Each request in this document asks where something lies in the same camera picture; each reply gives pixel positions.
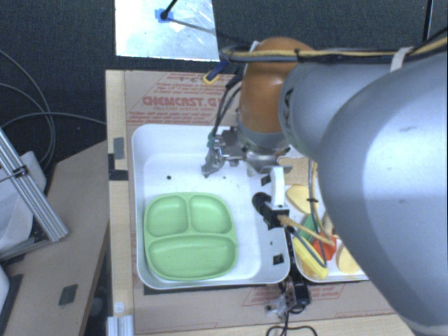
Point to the orange carrot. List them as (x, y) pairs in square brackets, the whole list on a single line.
[(323, 247)]

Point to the green toy vegetable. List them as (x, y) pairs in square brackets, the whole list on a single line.
[(307, 227)]

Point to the yellow round biscuit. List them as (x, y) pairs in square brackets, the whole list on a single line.
[(299, 198)]

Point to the white plastic tray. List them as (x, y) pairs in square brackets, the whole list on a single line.
[(196, 166), (344, 276)]

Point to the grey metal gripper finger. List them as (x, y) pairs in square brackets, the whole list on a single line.
[(207, 168), (218, 161)]

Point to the brown cardboard board red print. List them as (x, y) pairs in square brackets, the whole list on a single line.
[(182, 98)]

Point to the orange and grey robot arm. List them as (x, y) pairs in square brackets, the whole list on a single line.
[(367, 145)]

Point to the yellow corn cob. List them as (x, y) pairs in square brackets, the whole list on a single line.
[(308, 257)]

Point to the tan bread slice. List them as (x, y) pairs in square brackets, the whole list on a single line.
[(297, 171)]

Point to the pale yellow toy food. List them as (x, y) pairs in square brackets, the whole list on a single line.
[(346, 261)]

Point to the green divided plate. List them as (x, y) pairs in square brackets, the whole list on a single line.
[(190, 236)]

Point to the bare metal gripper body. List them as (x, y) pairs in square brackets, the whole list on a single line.
[(260, 159)]

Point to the brown and white toy food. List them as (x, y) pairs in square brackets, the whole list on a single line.
[(328, 222)]

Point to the black cylinder on white bracket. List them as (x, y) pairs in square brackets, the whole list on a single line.
[(271, 208)]

